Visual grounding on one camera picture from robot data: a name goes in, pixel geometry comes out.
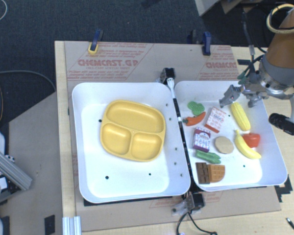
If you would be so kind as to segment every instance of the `white tray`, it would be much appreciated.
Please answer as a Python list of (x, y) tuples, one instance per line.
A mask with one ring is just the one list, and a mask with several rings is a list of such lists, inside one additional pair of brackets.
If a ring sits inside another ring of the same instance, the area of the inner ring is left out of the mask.
[[(107, 105), (130, 100), (158, 109), (166, 121), (160, 155), (136, 162), (106, 152), (100, 122)], [(160, 83), (81, 83), (72, 92), (79, 188), (92, 203), (183, 195), (190, 187), (176, 112), (169, 89)]]
[[(182, 118), (192, 116), (191, 110), (187, 107), (187, 104), (190, 101), (202, 103), (207, 113), (205, 119), (197, 125), (186, 126), (183, 124), (195, 183), (205, 191), (263, 187), (284, 183), (287, 179), (287, 170), (273, 133), (272, 126), (268, 122), (268, 114), (263, 101), (259, 101), (257, 106), (249, 108), (247, 106), (248, 100), (245, 96), (241, 95), (237, 100), (237, 102), (239, 102), (244, 108), (250, 120), (250, 131), (258, 133), (261, 136), (259, 146), (255, 148), (261, 153), (261, 159), (252, 160), (246, 158), (240, 153), (235, 145), (235, 149), (231, 154), (222, 154), (215, 148), (214, 139), (218, 136), (225, 136), (234, 144), (235, 130), (239, 129), (232, 117), (230, 105), (224, 106), (222, 109), (219, 105), (219, 99), (223, 98), (223, 93), (231, 84), (238, 86), (237, 82), (234, 81), (182, 81), (177, 83), (175, 87), (176, 99)], [(195, 150), (192, 149), (193, 134), (194, 129), (197, 126), (204, 126), (209, 116), (209, 111), (213, 106), (226, 112), (229, 116), (222, 124), (219, 133), (211, 131), (210, 138), (210, 152), (217, 153), (221, 157), (221, 164), (225, 165), (225, 176), (217, 183), (200, 184), (196, 172), (196, 162), (206, 161), (195, 156)]]

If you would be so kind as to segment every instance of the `robotic claw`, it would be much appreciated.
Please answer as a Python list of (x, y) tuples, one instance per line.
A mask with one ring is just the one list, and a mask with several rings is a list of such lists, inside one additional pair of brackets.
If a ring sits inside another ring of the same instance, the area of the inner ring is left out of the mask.
[[(274, 28), (271, 25), (272, 16), (284, 8), (291, 9), (280, 27)], [(273, 113), (269, 117), (269, 122), (284, 132), (294, 135), (294, 94), (284, 93), (288, 88), (294, 87), (294, 5), (283, 4), (274, 8), (267, 17), (267, 27), (275, 33), (267, 52), (256, 59), (253, 59), (252, 55), (252, 62), (238, 77), (240, 86), (231, 85), (219, 103), (222, 108), (233, 103), (240, 94), (249, 99), (249, 107), (270, 96), (290, 100), (291, 116)], [(255, 70), (254, 63), (257, 61), (260, 65), (258, 70)]]

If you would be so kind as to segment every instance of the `table surface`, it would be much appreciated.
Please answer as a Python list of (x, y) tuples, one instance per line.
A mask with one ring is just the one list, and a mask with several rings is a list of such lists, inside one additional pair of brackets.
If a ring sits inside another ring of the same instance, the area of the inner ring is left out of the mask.
[[(250, 59), (249, 49), (247, 47), (232, 47), (232, 51), (235, 59)], [(257, 54), (260, 55), (262, 53), (256, 50), (256, 55)], [(55, 42), (55, 59), (59, 116), (62, 211), (64, 217), (74, 217), (76, 216), (76, 208), (74, 199), (70, 120), (68, 116), (65, 43), (63, 41)], [(239, 71), (242, 71), (243, 69), (245, 69), (245, 66), (238, 66)], [(287, 93), (294, 93), (294, 88), (290, 88)], [(291, 106), (288, 100), (270, 98), (264, 100), (264, 104), (266, 106), (268, 116), (271, 113), (279, 113), (286, 116), (291, 114)], [(293, 191), (291, 191), (290, 194), (282, 195), (281, 211), (198, 220), (196, 222), (200, 228), (208, 231), (217, 231), (219, 235), (294, 234), (294, 230), (286, 221), (286, 218), (288, 217), (294, 223), (294, 136), (286, 134), (277, 128), (274, 128), (273, 131), (283, 155), (293, 187)], [(173, 235), (175, 234), (175, 229), (176, 222), (172, 222), (165, 224), (83, 232), (83, 234)], [(203, 234), (193, 225), (191, 221), (182, 222), (179, 230), (180, 232), (184, 232), (187, 235)]]

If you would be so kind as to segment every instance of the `corn cob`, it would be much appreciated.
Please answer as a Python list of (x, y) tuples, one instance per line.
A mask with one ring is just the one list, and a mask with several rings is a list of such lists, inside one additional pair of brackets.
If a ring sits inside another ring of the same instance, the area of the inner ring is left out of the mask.
[(232, 114), (233, 114), (237, 124), (239, 125), (239, 127), (243, 131), (250, 130), (250, 122), (248, 120), (248, 117), (247, 117), (244, 109), (242, 108), (242, 106), (238, 102), (232, 103), (231, 111), (232, 111)]

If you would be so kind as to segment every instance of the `beige round object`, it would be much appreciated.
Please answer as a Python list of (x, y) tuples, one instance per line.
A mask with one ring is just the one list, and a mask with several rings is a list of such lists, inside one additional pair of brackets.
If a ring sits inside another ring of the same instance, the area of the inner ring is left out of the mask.
[(224, 154), (232, 153), (234, 150), (234, 145), (230, 139), (226, 137), (217, 137), (215, 139), (215, 146), (219, 152)]

